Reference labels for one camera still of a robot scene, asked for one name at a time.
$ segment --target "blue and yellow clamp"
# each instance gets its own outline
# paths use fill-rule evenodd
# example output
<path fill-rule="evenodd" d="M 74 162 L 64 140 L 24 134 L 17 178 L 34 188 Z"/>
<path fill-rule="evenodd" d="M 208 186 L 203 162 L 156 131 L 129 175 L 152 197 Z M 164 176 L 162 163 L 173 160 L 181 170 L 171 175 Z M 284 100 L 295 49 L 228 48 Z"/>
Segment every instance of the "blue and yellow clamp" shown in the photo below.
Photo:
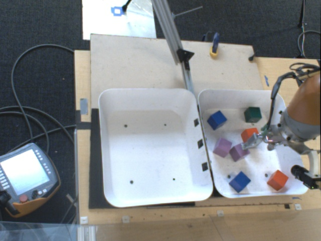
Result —
<path fill-rule="evenodd" d="M 210 49 L 210 55 L 212 58 L 217 56 L 219 41 L 220 41 L 220 34 L 216 32 L 213 38 L 213 46 Z"/>

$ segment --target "orange cube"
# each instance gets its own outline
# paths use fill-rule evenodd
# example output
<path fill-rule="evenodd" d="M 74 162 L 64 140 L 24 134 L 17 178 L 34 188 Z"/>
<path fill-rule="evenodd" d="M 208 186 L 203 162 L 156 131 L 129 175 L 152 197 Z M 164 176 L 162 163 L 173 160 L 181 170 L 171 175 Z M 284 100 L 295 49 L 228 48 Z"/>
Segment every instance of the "orange cube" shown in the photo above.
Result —
<path fill-rule="evenodd" d="M 241 134 L 243 142 L 245 143 L 254 133 L 259 134 L 257 128 L 246 129 L 243 131 Z"/>
<path fill-rule="evenodd" d="M 279 191 L 282 187 L 285 186 L 288 179 L 288 176 L 286 176 L 283 172 L 277 170 L 271 175 L 270 179 L 267 181 L 267 184 L 273 187 L 276 191 Z"/>

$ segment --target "toy block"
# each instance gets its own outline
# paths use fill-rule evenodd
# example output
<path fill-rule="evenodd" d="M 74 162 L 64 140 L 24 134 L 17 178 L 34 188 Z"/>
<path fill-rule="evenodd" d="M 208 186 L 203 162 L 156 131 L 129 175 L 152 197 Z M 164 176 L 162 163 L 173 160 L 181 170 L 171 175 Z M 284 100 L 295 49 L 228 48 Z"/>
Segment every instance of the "toy block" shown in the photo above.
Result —
<path fill-rule="evenodd" d="M 207 120 L 208 124 L 212 127 L 213 130 L 221 127 L 226 121 L 227 119 L 220 110 L 212 114 Z"/>
<path fill-rule="evenodd" d="M 250 179 L 240 171 L 239 174 L 236 175 L 234 179 L 230 181 L 230 186 L 235 189 L 236 192 L 241 192 L 247 185 L 250 183 Z"/>
<path fill-rule="evenodd" d="M 235 145 L 230 150 L 230 155 L 232 156 L 234 162 L 237 162 L 238 160 L 245 158 L 245 156 L 249 154 L 250 151 L 248 149 L 242 149 L 242 144 Z"/>
<path fill-rule="evenodd" d="M 215 144 L 213 153 L 221 157 L 226 157 L 229 154 L 231 147 L 232 147 L 232 142 L 224 138 L 220 138 Z"/>
<path fill-rule="evenodd" d="M 241 134 L 243 142 L 245 143 L 254 133 L 259 134 L 257 128 L 246 129 L 243 131 Z"/>
<path fill-rule="evenodd" d="M 276 191 L 279 191 L 282 187 L 285 186 L 288 179 L 288 176 L 286 176 L 283 172 L 277 170 L 271 175 L 271 177 L 267 181 L 267 184 L 273 187 Z"/>
<path fill-rule="evenodd" d="M 244 116 L 247 123 L 256 123 L 262 119 L 259 107 L 248 107 L 244 112 Z"/>

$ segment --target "wooden table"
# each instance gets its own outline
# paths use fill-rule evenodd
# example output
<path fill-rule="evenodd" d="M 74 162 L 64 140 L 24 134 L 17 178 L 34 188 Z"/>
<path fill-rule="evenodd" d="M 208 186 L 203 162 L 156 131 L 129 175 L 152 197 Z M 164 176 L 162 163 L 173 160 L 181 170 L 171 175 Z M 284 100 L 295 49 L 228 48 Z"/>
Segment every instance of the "wooden table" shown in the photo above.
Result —
<path fill-rule="evenodd" d="M 263 89 L 270 90 L 277 77 L 298 61 L 316 63 L 314 60 L 258 57 L 252 63 L 258 66 Z M 75 79 L 76 109 L 79 110 L 81 98 L 91 102 L 89 51 L 75 52 Z M 286 80 L 279 93 L 288 104 L 296 90 L 295 81 Z M 81 121 L 91 121 L 90 110 L 81 115 Z M 308 142 L 308 146 L 320 149 L 320 138 Z M 319 190 L 308 190 L 296 197 L 211 198 L 185 208 L 89 209 L 89 130 L 77 130 L 77 149 L 79 218 L 81 223 L 99 225 L 97 240 L 248 240 L 250 233 L 257 240 L 274 240 L 280 236 L 313 240 L 320 235 Z M 306 157 L 303 163 L 308 165 Z M 302 210 L 296 210 L 294 204 L 300 204 Z M 122 223 L 123 216 L 128 216 L 130 224 Z"/>

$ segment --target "black floor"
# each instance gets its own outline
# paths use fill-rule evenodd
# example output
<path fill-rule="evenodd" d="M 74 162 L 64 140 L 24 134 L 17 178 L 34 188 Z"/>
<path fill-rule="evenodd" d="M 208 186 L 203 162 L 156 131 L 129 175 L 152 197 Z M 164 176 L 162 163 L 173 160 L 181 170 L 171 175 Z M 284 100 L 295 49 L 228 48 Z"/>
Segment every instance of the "black floor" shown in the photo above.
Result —
<path fill-rule="evenodd" d="M 198 6 L 203 9 L 176 18 L 184 40 L 201 40 L 208 32 L 219 32 L 221 42 L 248 44 L 257 56 L 299 55 L 297 27 L 302 0 L 169 0 L 177 14 Z M 320 0 L 306 0 L 306 30 L 320 31 Z M 158 37 L 163 37 L 156 23 Z M 0 108 L 16 105 L 11 90 L 11 69 L 18 56 L 38 44 L 59 44 L 71 49 L 89 49 L 82 40 L 81 0 L 0 0 Z M 307 35 L 305 53 L 320 58 L 320 37 Z M 65 51 L 39 49 L 22 59 L 15 71 L 15 87 L 22 105 L 32 106 L 54 116 L 64 125 L 75 123 L 73 56 Z M 48 130 L 55 128 L 43 117 L 37 118 Z M 35 134 L 41 130 L 33 125 Z M 29 138 L 19 116 L 0 117 L 0 154 Z M 39 140 L 45 146 L 45 140 Z M 74 148 L 62 134 L 50 137 L 49 155 L 62 179 L 58 193 L 34 213 L 18 219 L 25 222 L 60 222 L 75 197 Z M 65 219 L 74 215 L 71 210 Z M 15 220 L 3 211 L 4 220 Z"/>

